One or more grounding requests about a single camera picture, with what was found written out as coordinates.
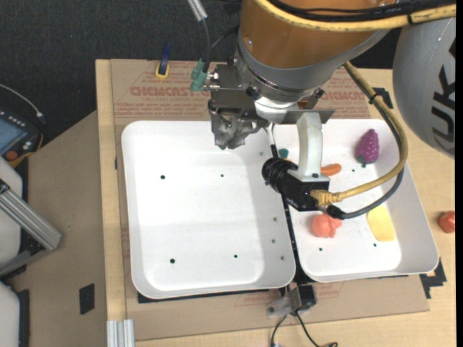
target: black floor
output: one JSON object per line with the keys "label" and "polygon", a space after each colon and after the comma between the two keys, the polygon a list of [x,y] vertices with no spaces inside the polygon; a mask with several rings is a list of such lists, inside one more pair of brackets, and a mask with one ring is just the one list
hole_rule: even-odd
{"label": "black floor", "polygon": [[[239,5],[202,1],[213,40],[238,24]],[[354,64],[391,68],[398,34]],[[203,32],[186,0],[0,0],[0,83],[39,107],[49,141],[95,110],[96,59],[157,59],[166,40],[173,60],[201,55]],[[212,60],[233,51],[228,38]],[[38,125],[33,110],[3,89],[0,106]]]}

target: purple toy grape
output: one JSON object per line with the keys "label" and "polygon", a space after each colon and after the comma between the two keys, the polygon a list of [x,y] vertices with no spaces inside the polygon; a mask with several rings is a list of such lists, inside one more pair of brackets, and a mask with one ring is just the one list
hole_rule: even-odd
{"label": "purple toy grape", "polygon": [[355,149],[355,157],[362,163],[362,167],[365,167],[367,163],[376,162],[379,157],[379,139],[374,129],[370,129],[362,136]]}

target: wooden table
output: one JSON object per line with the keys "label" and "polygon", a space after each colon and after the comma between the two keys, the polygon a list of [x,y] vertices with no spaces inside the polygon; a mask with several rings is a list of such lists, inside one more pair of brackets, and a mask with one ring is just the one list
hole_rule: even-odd
{"label": "wooden table", "polygon": [[[107,318],[120,321],[127,318],[127,310],[124,297],[118,181],[114,168],[116,145],[111,62],[97,60],[95,67]],[[372,86],[384,87],[392,94],[390,70],[363,69],[361,73]],[[371,114],[373,118],[379,118],[373,107]],[[406,132],[409,140],[408,163],[436,240],[447,282],[443,287],[431,290],[429,312],[311,324],[309,331],[318,343],[337,341],[344,347],[456,345],[455,235],[444,233],[437,225],[438,216],[443,211],[453,210],[455,207],[454,161],[428,147],[408,127]],[[259,329],[149,340],[137,342],[137,347],[266,347],[269,345],[270,333],[269,329]],[[300,326],[282,327],[277,339],[284,347],[310,345]]]}

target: blue screen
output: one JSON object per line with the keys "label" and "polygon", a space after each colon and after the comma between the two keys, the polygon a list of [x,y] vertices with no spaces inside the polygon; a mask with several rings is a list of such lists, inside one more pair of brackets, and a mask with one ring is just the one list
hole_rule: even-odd
{"label": "blue screen", "polygon": [[27,132],[0,119],[0,155],[5,154],[11,146],[19,142]]}

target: green connector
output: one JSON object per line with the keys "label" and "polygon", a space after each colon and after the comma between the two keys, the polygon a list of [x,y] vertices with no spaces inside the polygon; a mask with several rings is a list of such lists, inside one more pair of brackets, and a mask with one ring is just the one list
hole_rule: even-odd
{"label": "green connector", "polygon": [[202,59],[197,61],[195,69],[192,70],[191,72],[191,79],[196,80],[196,78],[200,75],[200,73],[203,71],[204,68],[204,62]]}
{"label": "green connector", "polygon": [[204,81],[207,77],[207,72],[200,72],[190,85],[191,91],[204,91]]}

